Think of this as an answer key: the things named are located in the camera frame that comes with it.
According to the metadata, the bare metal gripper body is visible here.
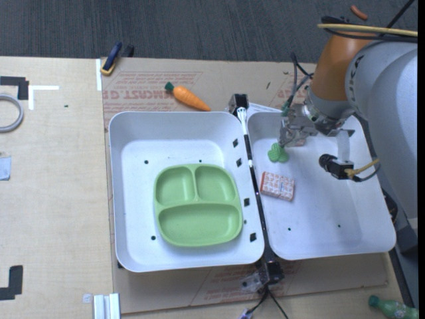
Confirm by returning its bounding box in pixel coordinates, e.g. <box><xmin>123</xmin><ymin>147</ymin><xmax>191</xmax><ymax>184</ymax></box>
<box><xmin>280</xmin><ymin>104</ymin><xmax>335</xmax><ymax>140</ymax></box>

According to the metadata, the green broccoli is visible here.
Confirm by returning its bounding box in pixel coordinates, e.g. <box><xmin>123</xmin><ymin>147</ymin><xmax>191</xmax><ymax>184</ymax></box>
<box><xmin>267</xmin><ymin>142</ymin><xmax>290</xmax><ymax>163</ymax></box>

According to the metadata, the orange and white packet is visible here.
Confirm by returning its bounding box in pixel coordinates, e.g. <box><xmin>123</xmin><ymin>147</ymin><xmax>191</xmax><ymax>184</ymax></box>
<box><xmin>259</xmin><ymin>171</ymin><xmax>296</xmax><ymax>203</ymax></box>

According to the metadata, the thin black and white rod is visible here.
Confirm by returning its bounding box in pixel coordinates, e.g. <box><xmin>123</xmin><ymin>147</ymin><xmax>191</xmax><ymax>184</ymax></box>
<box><xmin>236</xmin><ymin>108</ymin><xmax>276</xmax><ymax>265</ymax></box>

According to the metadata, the white plastic tray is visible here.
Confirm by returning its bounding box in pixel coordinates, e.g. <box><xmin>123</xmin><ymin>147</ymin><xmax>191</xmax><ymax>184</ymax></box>
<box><xmin>246</xmin><ymin>111</ymin><xmax>398</xmax><ymax>262</ymax></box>
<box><xmin>108</xmin><ymin>110</ymin><xmax>266</xmax><ymax>274</ymax></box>

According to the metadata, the orange carrot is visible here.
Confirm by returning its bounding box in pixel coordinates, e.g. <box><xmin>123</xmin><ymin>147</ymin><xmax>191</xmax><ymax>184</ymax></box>
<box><xmin>164</xmin><ymin>81</ymin><xmax>213</xmax><ymax>113</ymax></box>

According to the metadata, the green divided plate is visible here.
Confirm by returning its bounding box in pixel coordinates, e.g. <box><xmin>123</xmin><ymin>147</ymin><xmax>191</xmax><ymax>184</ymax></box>
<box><xmin>153</xmin><ymin>163</ymin><xmax>244</xmax><ymax>248</ymax></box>

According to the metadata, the brown sausage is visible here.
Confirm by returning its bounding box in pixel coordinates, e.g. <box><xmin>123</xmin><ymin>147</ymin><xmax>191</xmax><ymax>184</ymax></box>
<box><xmin>349</xmin><ymin>5</ymin><xmax>369</xmax><ymax>21</ymax></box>

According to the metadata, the green plastic bottle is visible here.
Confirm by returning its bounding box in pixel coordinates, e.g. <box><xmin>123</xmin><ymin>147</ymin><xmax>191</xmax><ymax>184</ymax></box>
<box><xmin>367</xmin><ymin>294</ymin><xmax>418</xmax><ymax>319</ymax></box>

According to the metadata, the brown cardboard board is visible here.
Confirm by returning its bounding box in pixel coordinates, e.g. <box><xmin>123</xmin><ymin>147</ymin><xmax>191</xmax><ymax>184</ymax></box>
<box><xmin>100</xmin><ymin>57</ymin><xmax>390</xmax><ymax>316</ymax></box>

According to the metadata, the black cylinder on white bracket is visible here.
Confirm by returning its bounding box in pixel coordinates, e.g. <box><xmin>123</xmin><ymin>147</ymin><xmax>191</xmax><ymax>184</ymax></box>
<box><xmin>318</xmin><ymin>128</ymin><xmax>355</xmax><ymax>181</ymax></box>

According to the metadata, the black block with thin wires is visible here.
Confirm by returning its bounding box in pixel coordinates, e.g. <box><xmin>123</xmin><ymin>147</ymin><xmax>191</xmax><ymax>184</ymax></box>
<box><xmin>241</xmin><ymin>260</ymin><xmax>286</xmax><ymax>294</ymax></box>
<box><xmin>228</xmin><ymin>93</ymin><xmax>250</xmax><ymax>113</ymax></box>

